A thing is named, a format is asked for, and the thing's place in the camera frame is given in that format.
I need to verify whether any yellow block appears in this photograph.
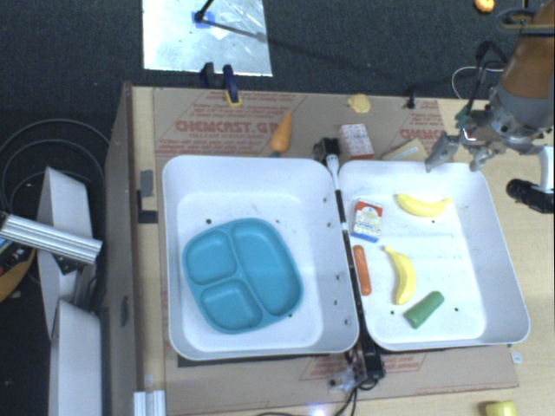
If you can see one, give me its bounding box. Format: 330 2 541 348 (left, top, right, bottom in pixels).
485 400 517 416

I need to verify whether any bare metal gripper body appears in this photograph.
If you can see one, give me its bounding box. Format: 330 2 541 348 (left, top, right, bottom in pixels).
460 107 546 156

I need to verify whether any pink and white carton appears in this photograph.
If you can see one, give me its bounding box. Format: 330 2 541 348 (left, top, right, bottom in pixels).
338 122 375 161

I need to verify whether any orange sausage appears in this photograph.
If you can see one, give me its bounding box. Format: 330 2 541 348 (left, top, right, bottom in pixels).
352 244 373 296

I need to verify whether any black cylinder on white bracket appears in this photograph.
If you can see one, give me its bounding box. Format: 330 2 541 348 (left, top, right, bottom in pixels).
506 145 555 214

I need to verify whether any red and blue carton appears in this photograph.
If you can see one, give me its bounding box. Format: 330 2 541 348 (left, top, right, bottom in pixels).
349 198 384 244

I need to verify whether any green cylinder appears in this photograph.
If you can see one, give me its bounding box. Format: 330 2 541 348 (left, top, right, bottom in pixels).
402 290 446 330

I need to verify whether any white plastic tray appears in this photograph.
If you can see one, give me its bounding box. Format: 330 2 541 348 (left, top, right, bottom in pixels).
161 154 361 361
337 159 532 353

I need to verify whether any thin black and white rod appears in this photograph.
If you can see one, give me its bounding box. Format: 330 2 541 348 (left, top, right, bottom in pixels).
326 153 370 351

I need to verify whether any yellow biscuit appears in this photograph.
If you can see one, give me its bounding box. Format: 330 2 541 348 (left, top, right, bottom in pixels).
347 93 371 114

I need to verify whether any black block with thin wires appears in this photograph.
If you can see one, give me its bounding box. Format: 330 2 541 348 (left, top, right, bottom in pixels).
313 137 342 162
361 339 386 381

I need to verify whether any brown cardboard board red print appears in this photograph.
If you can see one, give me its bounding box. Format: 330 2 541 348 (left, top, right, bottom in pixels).
152 86 520 416

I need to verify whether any yellow banana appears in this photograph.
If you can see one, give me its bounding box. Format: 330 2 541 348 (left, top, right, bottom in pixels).
395 192 453 218
382 244 417 306

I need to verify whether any orange carrot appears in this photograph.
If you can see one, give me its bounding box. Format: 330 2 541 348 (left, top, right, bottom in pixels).
269 112 293 159

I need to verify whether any blue divided plate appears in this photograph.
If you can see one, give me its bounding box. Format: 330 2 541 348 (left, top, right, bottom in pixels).
181 217 304 335

